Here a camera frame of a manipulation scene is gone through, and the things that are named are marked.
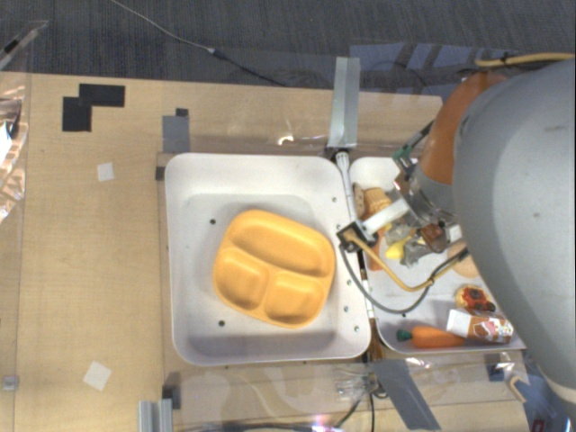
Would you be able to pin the white and brown carton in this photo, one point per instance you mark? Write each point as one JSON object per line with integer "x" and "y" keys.
{"x": 472, "y": 326}

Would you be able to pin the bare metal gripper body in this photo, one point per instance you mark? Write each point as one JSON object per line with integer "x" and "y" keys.
{"x": 423, "y": 207}

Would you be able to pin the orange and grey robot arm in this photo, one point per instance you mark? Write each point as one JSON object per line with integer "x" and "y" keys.
{"x": 508, "y": 205}

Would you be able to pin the yellow banana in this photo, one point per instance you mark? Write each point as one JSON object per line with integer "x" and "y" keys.
{"x": 396, "y": 250}

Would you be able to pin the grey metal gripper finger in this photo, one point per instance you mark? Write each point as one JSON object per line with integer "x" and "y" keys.
{"x": 415, "y": 254}
{"x": 400, "y": 232}

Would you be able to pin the pale round bread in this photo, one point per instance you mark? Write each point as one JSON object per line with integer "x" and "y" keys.
{"x": 465, "y": 266}

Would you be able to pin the orange divided plate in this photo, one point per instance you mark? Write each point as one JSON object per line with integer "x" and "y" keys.
{"x": 274, "y": 268}

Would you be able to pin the orange carrot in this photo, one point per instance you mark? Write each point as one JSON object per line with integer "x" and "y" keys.
{"x": 434, "y": 337}

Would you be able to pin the brown biscuit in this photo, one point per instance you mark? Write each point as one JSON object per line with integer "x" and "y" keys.
{"x": 358, "y": 198}

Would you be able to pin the orange sausage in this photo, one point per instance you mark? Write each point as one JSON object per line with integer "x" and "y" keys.
{"x": 375, "y": 259}

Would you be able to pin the thin black and white rod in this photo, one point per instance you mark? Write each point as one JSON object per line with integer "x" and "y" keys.
{"x": 345, "y": 176}

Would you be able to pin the pizza slice with dark toppings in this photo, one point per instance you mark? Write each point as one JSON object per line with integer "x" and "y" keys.
{"x": 472, "y": 297}

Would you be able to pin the white plastic tray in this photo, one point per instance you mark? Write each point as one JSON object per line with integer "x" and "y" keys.
{"x": 423, "y": 313}
{"x": 270, "y": 178}

